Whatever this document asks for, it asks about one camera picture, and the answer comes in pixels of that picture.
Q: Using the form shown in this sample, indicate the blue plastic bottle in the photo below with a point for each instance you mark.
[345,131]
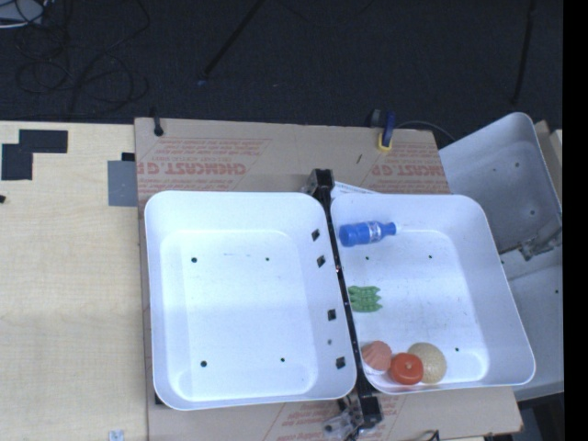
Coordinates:
[363,233]

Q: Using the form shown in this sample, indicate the brown cardboard board red print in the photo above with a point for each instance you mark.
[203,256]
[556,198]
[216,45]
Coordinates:
[220,163]

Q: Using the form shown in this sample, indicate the thin black rod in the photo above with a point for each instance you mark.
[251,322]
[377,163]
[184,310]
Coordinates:
[340,283]

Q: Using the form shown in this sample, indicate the white plastic tray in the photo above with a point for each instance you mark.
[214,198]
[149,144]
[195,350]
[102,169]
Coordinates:
[427,301]
[239,301]

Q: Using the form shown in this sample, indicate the green pea pods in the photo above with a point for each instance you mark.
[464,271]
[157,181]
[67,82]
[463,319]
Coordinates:
[365,298]

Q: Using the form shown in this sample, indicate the pink scallop shell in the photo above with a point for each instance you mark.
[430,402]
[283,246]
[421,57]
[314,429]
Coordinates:
[376,355]

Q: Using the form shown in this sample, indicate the red tomato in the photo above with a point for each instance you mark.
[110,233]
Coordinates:
[406,368]

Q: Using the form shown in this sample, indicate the beige round bread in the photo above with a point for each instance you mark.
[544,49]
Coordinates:
[432,361]

